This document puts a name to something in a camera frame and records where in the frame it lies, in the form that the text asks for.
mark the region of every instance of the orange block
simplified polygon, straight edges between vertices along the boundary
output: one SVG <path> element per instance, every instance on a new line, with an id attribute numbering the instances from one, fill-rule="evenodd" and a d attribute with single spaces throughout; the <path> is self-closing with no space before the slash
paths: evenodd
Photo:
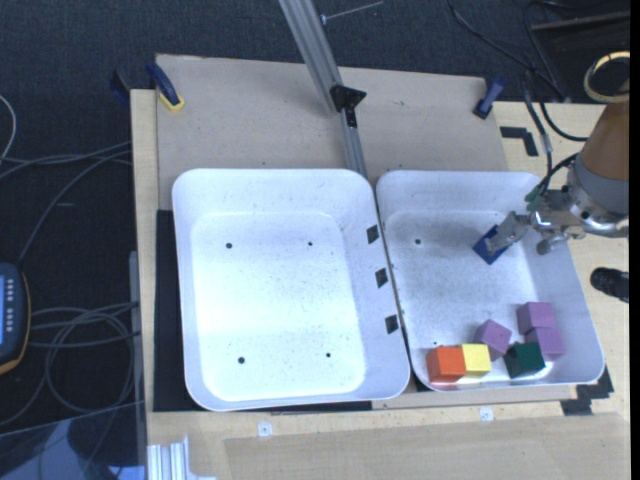
<path id="1" fill-rule="evenodd" d="M 431 382 L 456 382 L 467 368 L 462 347 L 437 347 L 427 354 L 427 370 Z"/>

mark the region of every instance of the purple block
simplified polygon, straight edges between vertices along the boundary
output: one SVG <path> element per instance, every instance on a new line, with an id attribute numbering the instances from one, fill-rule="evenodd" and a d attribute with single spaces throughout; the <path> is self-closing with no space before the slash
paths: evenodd
<path id="1" fill-rule="evenodd" d="M 549 359 L 555 359 L 564 354 L 562 335 L 555 327 L 538 327 L 529 331 L 524 339 L 527 343 L 537 341 L 542 355 Z"/>
<path id="2" fill-rule="evenodd" d="M 473 341 L 484 343 L 489 347 L 492 361 L 501 358 L 509 348 L 511 331 L 494 320 L 487 320 L 476 330 Z"/>
<path id="3" fill-rule="evenodd" d="M 527 334 L 538 327 L 555 327 L 556 315 L 548 302 L 527 302 L 516 310 L 518 330 Z"/>

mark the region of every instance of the white cable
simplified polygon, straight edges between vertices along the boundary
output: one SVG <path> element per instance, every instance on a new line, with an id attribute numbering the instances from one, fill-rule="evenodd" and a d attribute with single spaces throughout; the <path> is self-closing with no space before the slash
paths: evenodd
<path id="1" fill-rule="evenodd" d="M 2 101 L 2 103 L 4 103 L 6 107 L 9 109 L 9 113 L 11 114 L 11 121 L 12 121 L 12 129 L 11 129 L 11 136 L 9 137 L 9 142 L 7 143 L 7 146 L 4 148 L 4 151 L 2 152 L 2 154 L 0 154 L 0 165 L 2 165 L 2 160 L 9 154 L 9 150 L 11 149 L 11 146 L 13 146 L 13 143 L 16 139 L 16 130 L 18 129 L 18 118 L 16 117 L 16 112 L 15 110 L 13 110 L 11 103 L 9 103 L 2 94 L 0 94 L 0 101 Z"/>

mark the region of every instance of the black floor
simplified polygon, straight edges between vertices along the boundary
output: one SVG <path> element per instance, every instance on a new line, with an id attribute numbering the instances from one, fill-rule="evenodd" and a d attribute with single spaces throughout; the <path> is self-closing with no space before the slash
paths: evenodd
<path id="1" fill-rule="evenodd" d="M 561 4 L 553 7 L 529 5 L 532 0 L 314 1 L 325 15 L 384 2 L 327 23 L 339 65 L 488 82 L 500 75 L 507 80 L 503 100 L 522 98 L 520 79 L 529 68 L 546 80 L 540 99 L 589 102 L 581 87 L 586 69 L 604 53 L 629 48 L 624 18 L 614 19 L 621 30 L 592 25 L 587 39 L 569 46 L 561 39 L 575 27 L 534 33 L 532 40 L 527 24 L 624 13 L 630 0 L 553 0 Z M 584 7 L 596 2 L 602 4 Z M 18 117 L 10 156 L 80 154 L 128 141 L 128 109 L 111 92 L 110 76 L 118 68 L 131 87 L 149 87 L 144 68 L 155 53 L 301 61 L 277 0 L 0 0 L 0 94 Z M 0 105 L 0 154 L 10 132 L 9 113 Z M 32 166 L 3 178 L 14 165 L 0 165 L 0 262 L 23 260 L 34 312 L 128 301 L 129 255 L 136 248 L 130 167 L 97 167 L 57 201 L 34 235 L 57 194 L 92 163 Z M 62 315 L 38 316 L 37 323 Z M 46 341 L 56 329 L 37 332 Z M 114 333 L 103 321 L 76 328 L 69 340 Z M 45 374 L 46 354 L 29 347 L 23 364 L 0 377 L 0 421 L 29 402 Z M 48 367 L 64 398 L 91 410 L 118 399 L 128 364 L 127 347 L 115 342 L 61 351 Z M 74 414 L 45 385 L 29 411 L 0 432 Z"/>

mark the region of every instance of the blue device with yellow trim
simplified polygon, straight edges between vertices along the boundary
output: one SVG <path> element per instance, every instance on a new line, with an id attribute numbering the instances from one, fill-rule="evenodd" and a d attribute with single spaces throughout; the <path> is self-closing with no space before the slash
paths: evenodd
<path id="1" fill-rule="evenodd" d="M 18 365 L 27 348 L 31 308 L 15 265 L 0 263 L 0 375 Z"/>

